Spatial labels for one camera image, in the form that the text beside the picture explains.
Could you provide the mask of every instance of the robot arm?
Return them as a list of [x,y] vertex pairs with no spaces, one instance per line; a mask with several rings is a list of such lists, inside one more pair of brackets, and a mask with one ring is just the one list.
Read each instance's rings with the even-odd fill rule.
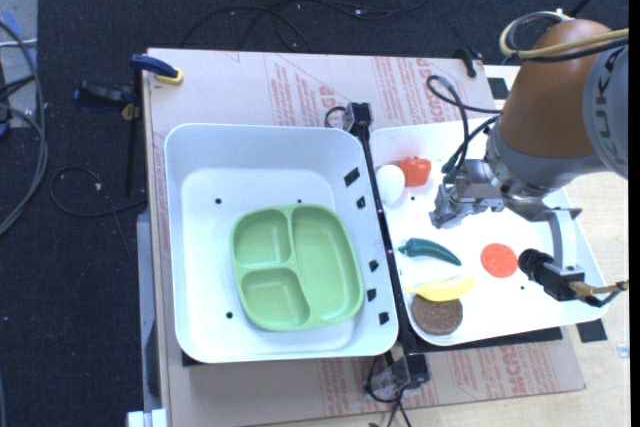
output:
[[[446,175],[431,222],[449,228],[467,215],[504,208],[531,222],[548,222],[554,255],[525,251],[521,269],[558,300],[598,303],[584,287],[576,290],[584,273],[567,233],[580,210],[559,210],[544,200],[586,173],[611,170],[628,178],[628,30],[545,14],[559,23],[531,51],[520,53],[524,63],[489,131],[485,157],[466,159]],[[501,38],[507,55],[513,25]],[[609,292],[620,289],[617,284]]]

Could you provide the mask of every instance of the yellow banana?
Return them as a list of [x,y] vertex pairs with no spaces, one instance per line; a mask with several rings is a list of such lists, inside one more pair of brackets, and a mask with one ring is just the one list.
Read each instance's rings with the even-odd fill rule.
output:
[[432,281],[417,287],[407,288],[407,292],[418,294],[428,301],[453,301],[467,294],[475,284],[471,274],[463,274],[457,278],[444,281]]

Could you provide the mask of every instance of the green pepper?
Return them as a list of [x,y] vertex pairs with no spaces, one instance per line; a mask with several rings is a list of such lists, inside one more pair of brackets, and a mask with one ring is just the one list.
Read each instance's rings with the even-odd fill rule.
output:
[[439,260],[452,263],[454,265],[462,265],[460,259],[449,251],[446,247],[437,244],[431,240],[410,238],[404,246],[400,246],[398,250],[409,256],[433,256]]

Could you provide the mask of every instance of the red tomato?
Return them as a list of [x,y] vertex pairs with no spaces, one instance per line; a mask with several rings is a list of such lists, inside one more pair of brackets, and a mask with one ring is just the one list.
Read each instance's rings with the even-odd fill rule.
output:
[[480,254],[482,266],[496,278],[508,278],[518,270],[518,257],[504,244],[489,244]]
[[398,163],[398,167],[404,173],[405,186],[407,187],[424,185],[429,179],[429,173],[431,173],[431,161],[418,157],[404,159]]

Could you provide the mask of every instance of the white egg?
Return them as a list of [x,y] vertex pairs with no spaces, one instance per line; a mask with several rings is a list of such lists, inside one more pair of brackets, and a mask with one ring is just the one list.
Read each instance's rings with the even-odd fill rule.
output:
[[398,166],[387,164],[376,171],[376,182],[382,203],[391,205],[398,200],[404,190],[404,173]]

